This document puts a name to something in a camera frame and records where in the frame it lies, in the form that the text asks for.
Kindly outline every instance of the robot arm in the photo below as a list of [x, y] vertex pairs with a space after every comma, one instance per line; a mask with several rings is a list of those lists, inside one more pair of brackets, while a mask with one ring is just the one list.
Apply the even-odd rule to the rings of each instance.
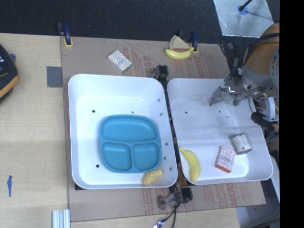
[[[216, 89], [209, 100], [210, 106], [226, 95], [233, 97], [233, 105], [238, 105], [245, 98], [253, 98], [259, 103], [264, 102], [266, 109], [258, 109], [259, 116], [255, 114], [252, 120], [256, 122], [259, 119], [260, 123], [278, 121], [274, 100], [278, 99], [279, 90], [279, 27], [279, 23], [270, 26], [259, 39], [249, 45], [242, 67], [225, 79], [226, 87], [219, 86]], [[237, 64], [238, 61], [235, 60], [233, 67], [236, 68]], [[267, 95], [267, 90], [275, 86], [277, 94]]]

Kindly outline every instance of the divided plate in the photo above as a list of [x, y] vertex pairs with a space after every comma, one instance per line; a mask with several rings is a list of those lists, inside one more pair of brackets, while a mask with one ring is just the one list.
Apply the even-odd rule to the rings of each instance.
[[100, 125], [99, 146], [104, 164], [112, 171], [147, 172], [161, 162], [160, 134], [145, 116], [106, 117]]

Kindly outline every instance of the orange device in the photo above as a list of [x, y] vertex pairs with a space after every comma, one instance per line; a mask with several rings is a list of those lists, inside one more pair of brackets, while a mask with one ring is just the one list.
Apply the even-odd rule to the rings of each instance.
[[18, 80], [19, 72], [15, 61], [0, 45], [0, 102], [12, 92]]
[[270, 26], [246, 50], [243, 61], [243, 87], [251, 92], [278, 85], [280, 23]]

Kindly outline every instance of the cardboard sheet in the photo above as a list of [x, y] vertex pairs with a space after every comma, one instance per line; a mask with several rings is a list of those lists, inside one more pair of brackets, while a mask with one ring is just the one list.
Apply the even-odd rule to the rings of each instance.
[[[225, 78], [229, 74], [227, 61], [219, 45], [199, 44], [199, 53], [176, 61], [164, 50], [168, 42], [104, 38], [73, 38], [73, 47], [64, 46], [61, 38], [61, 57], [66, 128], [68, 195], [72, 222], [134, 217], [171, 213], [157, 205], [157, 197], [170, 194], [168, 188], [82, 190], [75, 186], [71, 174], [69, 136], [69, 107], [67, 84], [76, 74], [100, 74], [150, 77], [157, 65], [168, 66], [168, 80], [173, 78]], [[107, 56], [115, 50], [122, 52], [133, 65], [123, 74], [114, 68]], [[191, 186], [193, 200], [182, 204], [177, 212], [265, 204], [259, 181]]]

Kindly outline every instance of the gray tape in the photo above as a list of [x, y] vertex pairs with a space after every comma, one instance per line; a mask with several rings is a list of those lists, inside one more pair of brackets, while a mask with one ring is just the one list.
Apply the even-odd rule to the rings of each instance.
[[47, 86], [50, 88], [62, 87], [62, 68], [47, 66]]

